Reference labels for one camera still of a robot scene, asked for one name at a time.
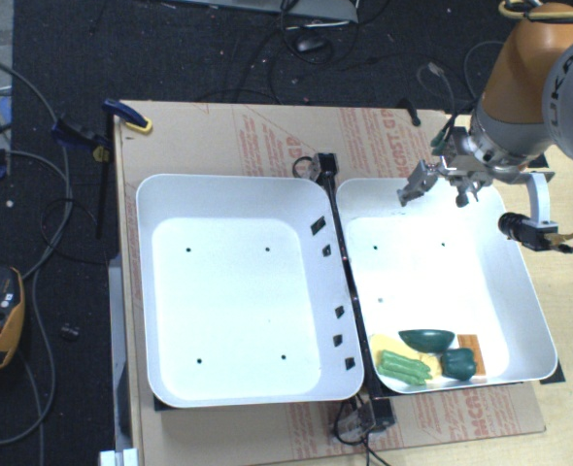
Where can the green beans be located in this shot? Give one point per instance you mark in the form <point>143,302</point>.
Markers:
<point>403,368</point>

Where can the white plastic tray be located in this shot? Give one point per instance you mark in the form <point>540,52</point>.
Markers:
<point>228,299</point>
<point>437,279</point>

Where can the yellow cheese slice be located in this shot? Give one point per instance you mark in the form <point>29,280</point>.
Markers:
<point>386,343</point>

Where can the black cylinder on white bracket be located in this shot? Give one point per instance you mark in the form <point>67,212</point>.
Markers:
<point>534,226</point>

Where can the brown cardboard board, red print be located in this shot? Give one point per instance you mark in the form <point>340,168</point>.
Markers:
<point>209,139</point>

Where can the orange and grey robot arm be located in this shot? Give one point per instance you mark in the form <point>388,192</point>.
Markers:
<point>524,66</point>

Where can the thin black rod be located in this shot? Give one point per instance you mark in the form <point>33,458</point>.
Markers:
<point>348,270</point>

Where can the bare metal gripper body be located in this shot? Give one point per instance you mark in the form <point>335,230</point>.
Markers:
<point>466,163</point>

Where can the orange biscuit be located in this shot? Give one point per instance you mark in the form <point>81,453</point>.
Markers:
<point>472,342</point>

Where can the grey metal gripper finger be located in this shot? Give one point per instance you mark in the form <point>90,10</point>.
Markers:
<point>415,185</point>
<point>465,196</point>

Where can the dark green bowl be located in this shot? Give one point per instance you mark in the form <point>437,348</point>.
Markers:
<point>427,339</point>

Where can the green bell pepper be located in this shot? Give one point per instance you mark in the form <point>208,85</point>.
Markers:
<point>459,364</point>

